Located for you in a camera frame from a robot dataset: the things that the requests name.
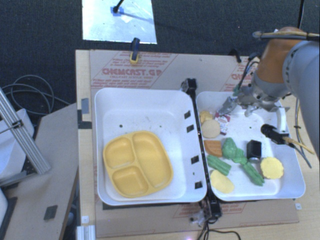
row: yellow plate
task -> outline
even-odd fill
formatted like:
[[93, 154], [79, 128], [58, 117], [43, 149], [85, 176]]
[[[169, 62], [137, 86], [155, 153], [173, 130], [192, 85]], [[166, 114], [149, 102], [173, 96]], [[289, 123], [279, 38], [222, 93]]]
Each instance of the yellow plate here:
[[150, 131], [135, 131], [111, 140], [103, 162], [119, 194], [137, 198], [170, 184], [173, 169], [160, 139]]

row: dark floor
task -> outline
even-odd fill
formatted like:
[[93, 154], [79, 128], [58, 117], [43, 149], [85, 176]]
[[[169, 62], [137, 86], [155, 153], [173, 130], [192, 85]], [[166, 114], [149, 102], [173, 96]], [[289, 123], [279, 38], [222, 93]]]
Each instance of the dark floor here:
[[[297, 26], [301, 0], [152, 0], [157, 45], [143, 51], [241, 55], [262, 51], [254, 31]], [[305, 0], [302, 29], [319, 33], [320, 0]], [[128, 50], [127, 43], [82, 40], [82, 0], [0, 0], [0, 86], [45, 78], [57, 97], [76, 101], [75, 50]], [[38, 96], [20, 99], [28, 108]], [[54, 109], [63, 104], [56, 102]]]

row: white tray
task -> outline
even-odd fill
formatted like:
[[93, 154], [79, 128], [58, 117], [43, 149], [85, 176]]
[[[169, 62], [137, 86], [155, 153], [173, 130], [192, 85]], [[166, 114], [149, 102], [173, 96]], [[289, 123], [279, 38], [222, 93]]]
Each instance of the white tray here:
[[[97, 150], [97, 191], [112, 206], [190, 203], [207, 193], [206, 177], [191, 98], [178, 90], [104, 88], [94, 99]], [[194, 129], [187, 132], [187, 127]], [[135, 131], [156, 134], [172, 164], [173, 179], [164, 189], [136, 198], [120, 195], [103, 163], [103, 148], [112, 139]], [[198, 162], [191, 158], [198, 156]], [[201, 182], [202, 187], [195, 188]]]
[[[198, 112], [207, 110], [215, 114], [222, 107], [227, 97], [231, 95], [231, 92], [201, 92], [196, 99]], [[222, 158], [224, 162], [232, 166], [228, 178], [233, 182], [235, 187], [229, 194], [221, 193], [212, 188], [214, 194], [223, 201], [293, 199], [301, 197], [305, 193], [306, 185], [294, 149], [287, 145], [273, 143], [260, 131], [263, 124], [277, 126], [276, 113], [259, 109], [250, 117], [245, 117], [244, 112], [244, 109], [237, 106], [231, 113], [227, 135], [220, 134], [215, 140], [220, 140], [223, 143], [226, 138], [231, 137], [237, 147], [245, 152], [247, 150], [247, 143], [250, 140], [260, 141], [262, 143], [262, 157], [278, 158], [283, 164], [284, 175], [276, 180], [265, 179], [263, 186], [258, 186], [250, 181], [240, 164]]]

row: cardboard sheet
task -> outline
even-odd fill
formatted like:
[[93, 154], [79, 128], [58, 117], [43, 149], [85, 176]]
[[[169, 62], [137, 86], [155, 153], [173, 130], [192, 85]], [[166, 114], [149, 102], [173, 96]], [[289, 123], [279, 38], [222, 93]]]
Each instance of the cardboard sheet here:
[[[238, 84], [247, 64], [232, 56], [140, 52], [138, 64], [131, 65], [128, 51], [90, 52], [91, 106], [96, 92], [104, 87], [179, 90], [187, 78], [196, 78], [197, 93], [230, 92]], [[248, 74], [244, 85], [249, 83]], [[94, 109], [92, 122], [95, 122]], [[96, 139], [93, 135], [96, 237], [130, 236], [199, 230], [190, 222], [198, 203], [117, 207], [103, 205], [97, 194]], [[299, 221], [292, 199], [228, 202], [221, 204], [222, 217], [213, 228], [234, 228]]]

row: green toy vegetable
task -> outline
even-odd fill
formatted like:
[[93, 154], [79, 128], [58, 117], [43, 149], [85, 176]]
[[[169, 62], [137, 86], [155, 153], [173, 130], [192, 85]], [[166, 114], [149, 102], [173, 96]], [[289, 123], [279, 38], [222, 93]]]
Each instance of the green toy vegetable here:
[[218, 170], [220, 173], [222, 173], [225, 176], [229, 174], [229, 171], [231, 169], [230, 164], [220, 160], [218, 157], [213, 155], [208, 155], [206, 157], [206, 160], [207, 160], [208, 166], [210, 166], [211, 168]]
[[241, 148], [237, 148], [232, 161], [234, 163], [245, 165], [248, 162], [248, 159], [245, 157], [245, 152]]
[[243, 169], [250, 176], [254, 184], [262, 186], [265, 183], [264, 178], [259, 174], [259, 172], [252, 166], [250, 162], [242, 165]]
[[222, 156], [233, 159], [236, 156], [237, 146], [232, 138], [226, 138], [222, 146]]

